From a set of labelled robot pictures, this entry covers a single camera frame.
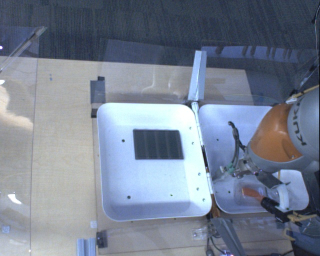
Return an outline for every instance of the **dark rectangular patch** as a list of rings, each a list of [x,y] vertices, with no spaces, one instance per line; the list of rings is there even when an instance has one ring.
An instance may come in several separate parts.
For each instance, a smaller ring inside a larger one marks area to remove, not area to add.
[[[178,130],[134,129],[136,160],[184,159]]]

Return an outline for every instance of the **wooden surface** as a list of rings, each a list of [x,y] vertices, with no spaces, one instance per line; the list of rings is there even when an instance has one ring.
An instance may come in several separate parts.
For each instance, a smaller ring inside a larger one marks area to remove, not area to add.
[[[105,76],[108,95],[115,100],[123,100],[122,93],[129,92],[142,98],[160,96],[163,99],[170,95],[166,101],[180,102],[188,93],[191,70],[191,67],[176,66],[38,60],[33,147],[28,147],[32,149],[30,241],[33,256],[76,255],[78,238],[96,236],[94,223],[98,218],[90,80]],[[230,91],[250,93],[242,70],[207,69],[207,77],[206,92],[208,95],[217,92],[214,95],[218,95],[218,100]],[[16,182],[17,185],[23,183],[22,180]],[[287,240],[256,243],[250,242],[254,241],[250,234],[245,240],[243,246],[251,248],[248,251],[251,255],[262,254],[262,248],[269,253],[283,253],[291,248]],[[217,245],[224,246],[220,240]],[[202,256],[205,246],[111,255]]]

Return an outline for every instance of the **black rectangle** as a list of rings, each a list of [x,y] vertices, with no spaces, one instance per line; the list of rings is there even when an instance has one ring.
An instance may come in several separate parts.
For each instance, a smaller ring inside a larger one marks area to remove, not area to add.
[[[136,160],[184,159],[178,130],[133,130]]]

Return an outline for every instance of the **glass panel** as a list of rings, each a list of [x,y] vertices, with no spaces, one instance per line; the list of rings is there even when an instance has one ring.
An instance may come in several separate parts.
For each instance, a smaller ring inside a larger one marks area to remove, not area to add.
[[[0,26],[0,248],[4,256],[31,254],[37,38],[43,31]]]

